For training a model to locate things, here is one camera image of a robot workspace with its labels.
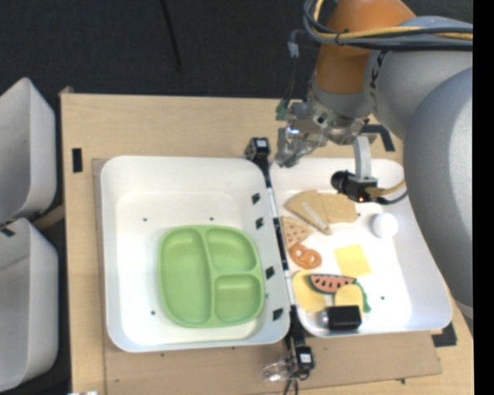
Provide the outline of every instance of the white round object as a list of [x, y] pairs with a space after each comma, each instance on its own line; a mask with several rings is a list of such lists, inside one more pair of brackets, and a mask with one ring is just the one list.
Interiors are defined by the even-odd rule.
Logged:
[[388, 239], [397, 234], [397, 218], [389, 212], [378, 214], [371, 222], [371, 229], [381, 239]]

